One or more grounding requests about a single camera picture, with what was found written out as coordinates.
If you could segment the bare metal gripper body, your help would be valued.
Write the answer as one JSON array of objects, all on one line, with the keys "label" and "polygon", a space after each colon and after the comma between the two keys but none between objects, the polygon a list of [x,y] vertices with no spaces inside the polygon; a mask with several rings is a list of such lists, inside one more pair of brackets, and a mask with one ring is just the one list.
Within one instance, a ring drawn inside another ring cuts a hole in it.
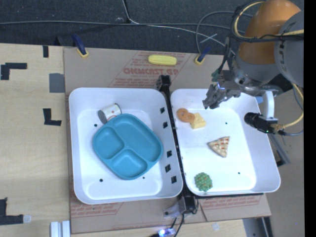
[{"label": "bare metal gripper body", "polygon": [[231,97],[239,97],[241,93],[249,93],[249,78],[240,69],[217,69],[211,76],[214,84],[208,90],[210,100],[228,100]]}]

